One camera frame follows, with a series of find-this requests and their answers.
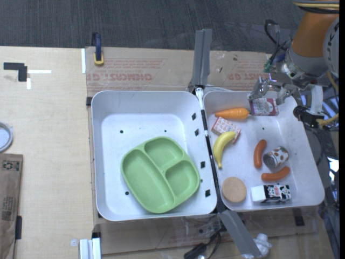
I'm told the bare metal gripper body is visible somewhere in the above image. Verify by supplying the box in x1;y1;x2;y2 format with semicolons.
269;62;322;91

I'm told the pink and white carton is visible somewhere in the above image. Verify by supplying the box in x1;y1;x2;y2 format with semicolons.
249;97;280;117

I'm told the orange carrot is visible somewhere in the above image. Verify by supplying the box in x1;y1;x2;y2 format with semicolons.
214;107;253;121

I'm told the white plastic tray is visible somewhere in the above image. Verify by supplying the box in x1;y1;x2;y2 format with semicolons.
91;90;218;222
202;90;326;213

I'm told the orange and white packet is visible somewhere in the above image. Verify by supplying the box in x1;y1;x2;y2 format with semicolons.
210;116;242;145

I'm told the orange sausage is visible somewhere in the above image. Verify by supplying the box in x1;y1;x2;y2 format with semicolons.
260;166;291;183
253;139;268;169

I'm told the white can with orange print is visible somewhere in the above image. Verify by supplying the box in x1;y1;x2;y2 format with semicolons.
263;145;290;170

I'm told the yellow banana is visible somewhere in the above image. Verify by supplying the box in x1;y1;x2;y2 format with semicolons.
212;131;237;169

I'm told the brown cardboard board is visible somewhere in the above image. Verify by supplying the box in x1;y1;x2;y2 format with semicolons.
85;46;325;255

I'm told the white carton with cow print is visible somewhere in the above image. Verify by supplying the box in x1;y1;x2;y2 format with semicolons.
250;184;292;205

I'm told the round tan biscuit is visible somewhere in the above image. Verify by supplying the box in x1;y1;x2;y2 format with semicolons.
221;176;247;203

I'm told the green divided plate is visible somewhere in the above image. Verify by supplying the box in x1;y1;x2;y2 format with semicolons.
120;136;201;215

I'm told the crumpled white paper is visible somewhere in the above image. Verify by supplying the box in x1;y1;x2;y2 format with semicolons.
252;233;273;256

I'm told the clear tape roll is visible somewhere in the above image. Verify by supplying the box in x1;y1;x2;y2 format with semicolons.
0;121;14;154

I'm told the brown paper bag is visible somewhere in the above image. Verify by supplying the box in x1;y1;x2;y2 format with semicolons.
0;153;24;259

